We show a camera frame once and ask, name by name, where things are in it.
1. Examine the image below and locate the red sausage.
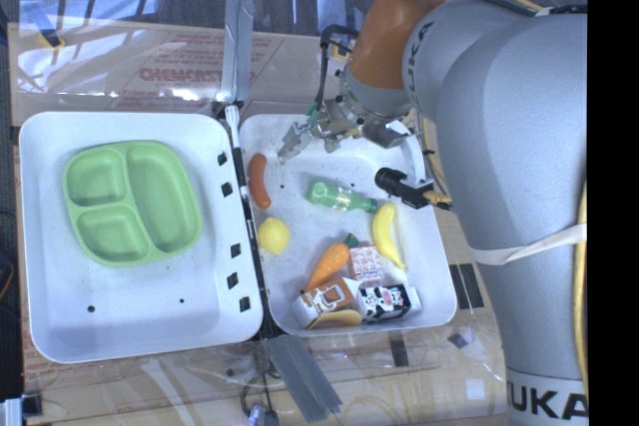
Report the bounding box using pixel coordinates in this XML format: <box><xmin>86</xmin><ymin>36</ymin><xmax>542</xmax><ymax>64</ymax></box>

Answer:
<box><xmin>248</xmin><ymin>153</ymin><xmax>273</xmax><ymax>212</ymax></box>

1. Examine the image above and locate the green divided plate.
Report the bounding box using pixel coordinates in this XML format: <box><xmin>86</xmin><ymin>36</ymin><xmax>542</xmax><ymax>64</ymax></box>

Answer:
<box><xmin>62</xmin><ymin>140</ymin><xmax>204</xmax><ymax>268</ymax></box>

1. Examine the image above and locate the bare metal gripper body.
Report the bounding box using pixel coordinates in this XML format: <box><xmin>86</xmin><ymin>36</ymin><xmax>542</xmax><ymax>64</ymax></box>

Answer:
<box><xmin>308</xmin><ymin>95</ymin><xmax>403</xmax><ymax>150</ymax></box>

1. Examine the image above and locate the orange and white carton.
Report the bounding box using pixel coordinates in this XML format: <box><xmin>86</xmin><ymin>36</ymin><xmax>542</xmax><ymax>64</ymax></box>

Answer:
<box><xmin>292</xmin><ymin>276</ymin><xmax>361</xmax><ymax>330</ymax></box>

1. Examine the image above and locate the black and white cow carton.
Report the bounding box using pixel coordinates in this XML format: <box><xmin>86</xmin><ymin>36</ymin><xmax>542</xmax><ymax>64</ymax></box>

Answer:
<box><xmin>356</xmin><ymin>283</ymin><xmax>423</xmax><ymax>325</ymax></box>

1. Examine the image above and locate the white plastic tray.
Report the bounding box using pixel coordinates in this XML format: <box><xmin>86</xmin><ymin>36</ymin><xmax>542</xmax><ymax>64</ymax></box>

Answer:
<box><xmin>238</xmin><ymin>113</ymin><xmax>458</xmax><ymax>338</ymax></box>
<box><xmin>18</xmin><ymin>111</ymin><xmax>265</xmax><ymax>364</ymax></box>

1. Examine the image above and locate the pink patterned carton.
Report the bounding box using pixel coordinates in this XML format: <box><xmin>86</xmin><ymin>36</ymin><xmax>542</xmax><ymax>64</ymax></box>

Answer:
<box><xmin>346</xmin><ymin>244</ymin><xmax>386</xmax><ymax>286</ymax></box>

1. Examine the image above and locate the yellow banana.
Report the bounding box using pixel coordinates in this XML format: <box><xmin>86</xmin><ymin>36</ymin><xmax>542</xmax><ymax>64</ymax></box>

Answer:
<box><xmin>370</xmin><ymin>203</ymin><xmax>406</xmax><ymax>271</ymax></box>

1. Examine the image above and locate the brown cardboard board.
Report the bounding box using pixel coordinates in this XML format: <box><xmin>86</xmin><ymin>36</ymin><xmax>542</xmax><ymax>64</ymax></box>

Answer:
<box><xmin>7</xmin><ymin>19</ymin><xmax>509</xmax><ymax>426</ymax></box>

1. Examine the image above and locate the green plastic bottle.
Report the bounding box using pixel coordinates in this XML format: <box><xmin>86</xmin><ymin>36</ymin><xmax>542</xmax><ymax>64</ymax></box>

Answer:
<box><xmin>306</xmin><ymin>178</ymin><xmax>379</xmax><ymax>215</ymax></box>

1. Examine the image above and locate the orange carrot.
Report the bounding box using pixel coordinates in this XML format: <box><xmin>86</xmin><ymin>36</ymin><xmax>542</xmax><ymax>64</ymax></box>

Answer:
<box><xmin>304</xmin><ymin>232</ymin><xmax>360</xmax><ymax>293</ymax></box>

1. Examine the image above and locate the black cylinder on white bracket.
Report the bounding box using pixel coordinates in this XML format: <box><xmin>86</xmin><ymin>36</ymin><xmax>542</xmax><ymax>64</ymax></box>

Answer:
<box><xmin>373</xmin><ymin>118</ymin><xmax>436</xmax><ymax>211</ymax></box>

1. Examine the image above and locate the black block with thin wires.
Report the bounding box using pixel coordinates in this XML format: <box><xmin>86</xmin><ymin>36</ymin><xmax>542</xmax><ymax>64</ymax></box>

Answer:
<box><xmin>247</xmin><ymin>403</ymin><xmax>281</xmax><ymax>426</ymax></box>

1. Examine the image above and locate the yellow lemon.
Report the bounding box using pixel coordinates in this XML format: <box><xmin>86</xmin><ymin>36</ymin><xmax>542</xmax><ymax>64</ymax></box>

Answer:
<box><xmin>257</xmin><ymin>216</ymin><xmax>292</xmax><ymax>256</ymax></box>

